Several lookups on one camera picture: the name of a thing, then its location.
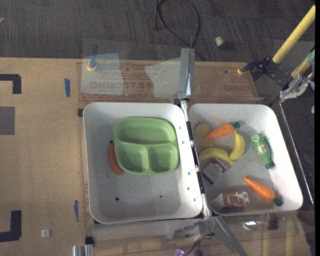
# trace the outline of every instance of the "green divided plate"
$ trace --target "green divided plate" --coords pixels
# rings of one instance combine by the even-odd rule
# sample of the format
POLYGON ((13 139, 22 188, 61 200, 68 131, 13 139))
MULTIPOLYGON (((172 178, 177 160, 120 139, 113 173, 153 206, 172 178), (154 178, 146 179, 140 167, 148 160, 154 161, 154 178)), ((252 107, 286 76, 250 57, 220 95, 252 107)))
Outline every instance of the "green divided plate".
POLYGON ((179 148, 175 128, 154 117, 127 117, 114 131, 115 156, 127 173, 164 174, 175 170, 179 148))

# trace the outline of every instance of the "toy banana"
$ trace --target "toy banana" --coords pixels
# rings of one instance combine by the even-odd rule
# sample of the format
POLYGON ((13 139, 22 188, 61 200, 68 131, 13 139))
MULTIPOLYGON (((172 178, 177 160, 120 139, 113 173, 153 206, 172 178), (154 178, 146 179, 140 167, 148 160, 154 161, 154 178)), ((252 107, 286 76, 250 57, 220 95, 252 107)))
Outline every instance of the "toy banana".
POLYGON ((217 147, 206 148, 199 155, 199 160, 205 160, 209 158, 219 158, 228 162, 230 165, 234 164, 234 162, 229 158, 227 151, 217 147))
POLYGON ((246 141, 245 138, 235 130, 233 132, 235 135, 235 146, 233 151, 230 153, 230 159, 237 160, 245 152, 246 141))

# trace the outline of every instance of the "yellow handle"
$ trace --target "yellow handle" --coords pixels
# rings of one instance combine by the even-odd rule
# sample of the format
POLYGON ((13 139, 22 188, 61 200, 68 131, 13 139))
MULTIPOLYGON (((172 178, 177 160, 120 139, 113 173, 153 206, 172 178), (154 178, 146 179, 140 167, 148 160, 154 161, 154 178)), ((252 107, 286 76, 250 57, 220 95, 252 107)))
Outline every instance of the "yellow handle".
POLYGON ((300 21, 298 26, 294 29, 288 39, 284 42, 281 48, 273 56, 272 60, 274 63, 279 64, 289 53, 289 51, 294 47, 296 42, 303 36, 307 29, 316 19, 316 6, 313 5, 307 14, 300 21))
POLYGON ((291 73, 291 77, 296 78, 298 73, 302 76, 310 67, 311 64, 308 63, 308 57, 306 57, 304 61, 291 73))
POLYGON ((95 65, 94 67, 90 67, 90 63, 91 63, 91 59, 89 60, 87 66, 86 66, 86 69, 88 71, 95 71, 97 69, 97 65, 95 65))

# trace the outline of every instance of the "blue tape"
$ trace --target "blue tape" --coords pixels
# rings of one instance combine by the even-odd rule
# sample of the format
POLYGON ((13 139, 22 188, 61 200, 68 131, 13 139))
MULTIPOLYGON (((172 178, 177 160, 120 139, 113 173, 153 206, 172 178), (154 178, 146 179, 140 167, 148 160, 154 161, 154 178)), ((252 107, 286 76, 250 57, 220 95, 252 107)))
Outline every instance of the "blue tape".
POLYGON ((71 92, 70 80, 67 78, 64 79, 64 89, 65 89, 66 96, 71 97, 71 95, 70 95, 70 92, 71 92))
POLYGON ((74 201, 73 209, 74 209, 76 221, 78 222, 79 221, 79 202, 77 200, 74 201))

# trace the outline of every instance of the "green bottle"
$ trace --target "green bottle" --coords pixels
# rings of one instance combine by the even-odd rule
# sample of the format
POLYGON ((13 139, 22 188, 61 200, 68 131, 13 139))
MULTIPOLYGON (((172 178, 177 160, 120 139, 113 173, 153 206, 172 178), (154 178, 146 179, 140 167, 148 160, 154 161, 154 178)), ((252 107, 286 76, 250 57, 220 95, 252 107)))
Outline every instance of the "green bottle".
POLYGON ((271 160, 271 150, 265 141, 262 134, 258 133, 251 137, 251 142, 254 145, 256 154, 265 162, 265 167, 271 169, 275 166, 275 163, 271 160))

